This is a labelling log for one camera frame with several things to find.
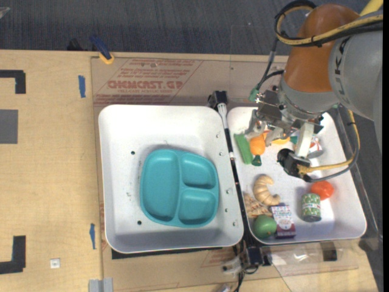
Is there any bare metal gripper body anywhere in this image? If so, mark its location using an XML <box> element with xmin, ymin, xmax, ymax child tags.
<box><xmin>254</xmin><ymin>88</ymin><xmax>325</xmax><ymax>132</ymax></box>

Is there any yellow toy food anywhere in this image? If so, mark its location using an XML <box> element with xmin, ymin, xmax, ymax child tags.
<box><xmin>270</xmin><ymin>134</ymin><xmax>291</xmax><ymax>145</ymax></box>

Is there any orange carrot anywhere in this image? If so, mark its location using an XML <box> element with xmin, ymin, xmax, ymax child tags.
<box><xmin>249</xmin><ymin>134</ymin><xmax>267</xmax><ymax>167</ymax></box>

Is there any green flat stick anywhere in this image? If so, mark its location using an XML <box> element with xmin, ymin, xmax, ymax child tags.
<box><xmin>233</xmin><ymin>133</ymin><xmax>254</xmax><ymax>165</ymax></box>

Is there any white and orange packet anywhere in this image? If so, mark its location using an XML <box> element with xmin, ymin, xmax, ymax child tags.
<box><xmin>308</xmin><ymin>134</ymin><xmax>325</xmax><ymax>158</ymax></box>

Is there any white plastic tray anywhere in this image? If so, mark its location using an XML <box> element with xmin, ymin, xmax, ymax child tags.
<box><xmin>226</xmin><ymin>106</ymin><xmax>368</xmax><ymax>245</ymax></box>
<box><xmin>97</xmin><ymin>103</ymin><xmax>245</xmax><ymax>254</ymax></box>

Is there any beige croissant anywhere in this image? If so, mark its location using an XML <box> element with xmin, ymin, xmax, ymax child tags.
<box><xmin>252</xmin><ymin>174</ymin><xmax>281</xmax><ymax>207</ymax></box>

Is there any orange toy pumpkin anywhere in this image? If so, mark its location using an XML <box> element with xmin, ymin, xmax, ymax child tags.
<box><xmin>310</xmin><ymin>180</ymin><xmax>335</xmax><ymax>201</ymax></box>

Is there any beige waffle biscuit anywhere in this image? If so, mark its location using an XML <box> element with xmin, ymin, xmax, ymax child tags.
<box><xmin>243</xmin><ymin>192</ymin><xmax>273</xmax><ymax>219</ymax></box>

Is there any green can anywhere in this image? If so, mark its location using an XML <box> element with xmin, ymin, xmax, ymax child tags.
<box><xmin>301</xmin><ymin>192</ymin><xmax>322</xmax><ymax>223</ymax></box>

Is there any white and purple carton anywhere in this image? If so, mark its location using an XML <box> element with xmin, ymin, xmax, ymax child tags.
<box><xmin>269</xmin><ymin>204</ymin><xmax>297</xmax><ymax>240</ymax></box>

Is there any green apple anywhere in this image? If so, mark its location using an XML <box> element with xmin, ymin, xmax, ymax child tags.
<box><xmin>253</xmin><ymin>214</ymin><xmax>278</xmax><ymax>240</ymax></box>

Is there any teal divided plate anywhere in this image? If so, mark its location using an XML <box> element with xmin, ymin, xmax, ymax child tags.
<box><xmin>139</xmin><ymin>148</ymin><xmax>220</xmax><ymax>228</ymax></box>

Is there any brown cardboard board, red print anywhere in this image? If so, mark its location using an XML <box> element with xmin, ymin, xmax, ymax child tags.
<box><xmin>91</xmin><ymin>52</ymin><xmax>360</xmax><ymax>286</ymax></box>

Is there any black cylinder on white bracket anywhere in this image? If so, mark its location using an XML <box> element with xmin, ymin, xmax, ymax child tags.
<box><xmin>277</xmin><ymin>122</ymin><xmax>315</xmax><ymax>178</ymax></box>

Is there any black block with thin wires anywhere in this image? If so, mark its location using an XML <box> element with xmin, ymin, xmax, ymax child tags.
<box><xmin>244</xmin><ymin>246</ymin><xmax>272</xmax><ymax>267</ymax></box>
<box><xmin>208</xmin><ymin>90</ymin><xmax>229</xmax><ymax>108</ymax></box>

